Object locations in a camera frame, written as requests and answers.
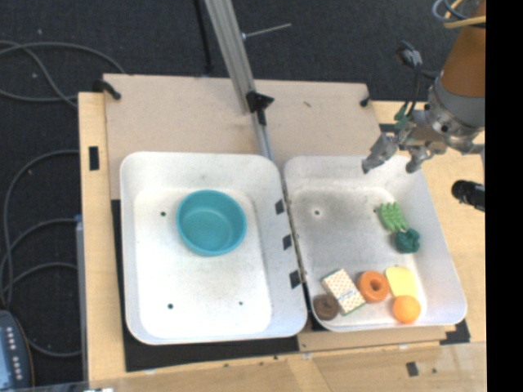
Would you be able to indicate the dark green broccoli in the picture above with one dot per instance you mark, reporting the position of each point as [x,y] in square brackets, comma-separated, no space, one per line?
[407,241]

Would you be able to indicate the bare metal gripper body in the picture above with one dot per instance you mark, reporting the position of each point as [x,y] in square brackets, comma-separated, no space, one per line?
[443,131]

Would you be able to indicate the white plastic tray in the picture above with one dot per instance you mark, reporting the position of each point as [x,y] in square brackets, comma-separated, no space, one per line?
[347,235]
[204,296]

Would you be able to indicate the black cylinder on white bracket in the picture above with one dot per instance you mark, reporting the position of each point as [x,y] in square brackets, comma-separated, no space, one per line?
[470,193]

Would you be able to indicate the brown doughnut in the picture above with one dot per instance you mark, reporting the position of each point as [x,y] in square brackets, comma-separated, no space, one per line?
[325,307]

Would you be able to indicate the orange doughnut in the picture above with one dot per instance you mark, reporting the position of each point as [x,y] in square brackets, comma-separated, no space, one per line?
[367,294]

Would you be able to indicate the white patterned carton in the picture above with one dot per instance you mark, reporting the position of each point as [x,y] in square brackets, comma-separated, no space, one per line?
[342,291]

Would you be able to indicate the teal bowl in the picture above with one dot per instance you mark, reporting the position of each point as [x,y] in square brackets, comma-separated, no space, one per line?
[210,223]

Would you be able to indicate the brown cardboard board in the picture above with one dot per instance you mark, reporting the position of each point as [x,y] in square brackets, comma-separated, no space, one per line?
[184,117]

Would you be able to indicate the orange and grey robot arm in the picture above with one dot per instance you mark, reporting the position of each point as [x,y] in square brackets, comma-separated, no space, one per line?
[466,63]

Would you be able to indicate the light green pea pods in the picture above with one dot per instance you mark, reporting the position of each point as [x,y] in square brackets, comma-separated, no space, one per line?
[392,216]

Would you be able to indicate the yellow cheese slice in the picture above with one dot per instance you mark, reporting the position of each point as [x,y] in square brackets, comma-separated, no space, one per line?
[401,282]

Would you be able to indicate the orange fruit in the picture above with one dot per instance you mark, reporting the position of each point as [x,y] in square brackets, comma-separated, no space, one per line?
[406,309]

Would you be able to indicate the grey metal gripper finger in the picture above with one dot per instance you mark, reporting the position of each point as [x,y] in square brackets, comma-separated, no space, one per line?
[380,153]
[417,161]

